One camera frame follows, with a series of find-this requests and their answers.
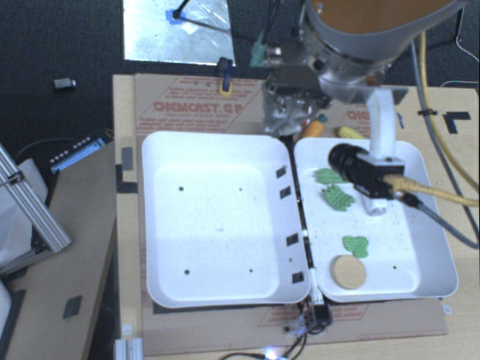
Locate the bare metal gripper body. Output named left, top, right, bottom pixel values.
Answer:
left=262, top=26, right=394, bottom=109

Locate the orange carrot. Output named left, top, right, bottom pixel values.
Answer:
left=301, top=113, right=329, bottom=140

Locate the yellow corn cob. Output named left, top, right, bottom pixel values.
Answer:
left=333, top=125, right=367, bottom=140

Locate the green lettuce leaf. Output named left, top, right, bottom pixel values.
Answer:
left=313, top=167, right=350, bottom=185
left=341, top=235, right=370, bottom=260
left=320, top=184, right=356, bottom=212

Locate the brown cardboard board red print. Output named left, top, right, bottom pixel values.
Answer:
left=133, top=73, right=449, bottom=357

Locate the small white cylinder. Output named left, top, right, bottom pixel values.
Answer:
left=361, top=195, right=388, bottom=218

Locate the white plastic tray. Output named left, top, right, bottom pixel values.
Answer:
left=141, top=130, right=313, bottom=309
left=293, top=136, right=460, bottom=304

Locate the tan round biscuit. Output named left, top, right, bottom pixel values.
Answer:
left=328, top=254, right=368, bottom=290

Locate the black cylinder on white bracket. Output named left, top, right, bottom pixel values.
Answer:
left=328, top=87, right=408, bottom=201

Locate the black block with thin wires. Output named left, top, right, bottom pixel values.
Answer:
left=298, top=301, right=334, bottom=335

